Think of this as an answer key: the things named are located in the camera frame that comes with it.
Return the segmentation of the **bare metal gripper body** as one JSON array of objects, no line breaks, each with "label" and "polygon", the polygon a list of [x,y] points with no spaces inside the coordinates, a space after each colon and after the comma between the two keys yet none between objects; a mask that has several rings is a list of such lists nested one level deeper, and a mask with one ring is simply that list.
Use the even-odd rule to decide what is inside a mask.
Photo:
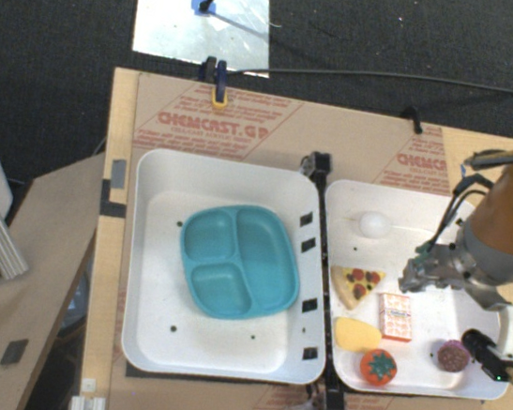
[{"label": "bare metal gripper body", "polygon": [[434,287],[465,291],[469,296],[481,294],[484,272],[475,258],[462,247],[427,242],[423,244],[419,276],[434,278]]}]

